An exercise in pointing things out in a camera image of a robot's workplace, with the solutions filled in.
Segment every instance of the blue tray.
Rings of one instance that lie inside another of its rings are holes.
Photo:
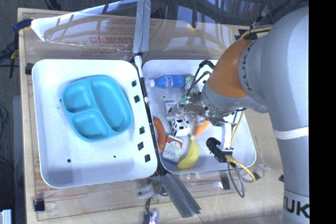
[[[126,96],[108,76],[91,76],[67,85],[61,102],[73,130],[86,141],[108,139],[133,124]]]

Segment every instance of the bottle cap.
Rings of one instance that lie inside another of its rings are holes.
[[[154,87],[155,86],[155,81],[153,79],[149,79],[148,80],[148,86],[151,87],[151,88]]]

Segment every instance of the orange carrot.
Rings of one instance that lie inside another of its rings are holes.
[[[163,124],[158,118],[153,119],[153,124],[157,130],[158,146],[160,149],[164,149],[166,145],[166,132],[164,130]]]
[[[205,128],[207,128],[209,124],[210,121],[204,121],[202,125],[197,126],[195,130],[195,136],[198,137],[205,130]]]

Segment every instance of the water bottle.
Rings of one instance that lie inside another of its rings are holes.
[[[183,88],[185,85],[185,78],[182,75],[162,76],[157,79],[148,80],[149,87],[160,87],[162,89]]]

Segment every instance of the yellow banana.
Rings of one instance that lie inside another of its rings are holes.
[[[198,155],[200,154],[199,146],[196,144],[194,137],[190,137],[190,148],[187,156],[178,162],[177,167],[180,170],[186,170],[193,167],[193,165],[197,162]]]

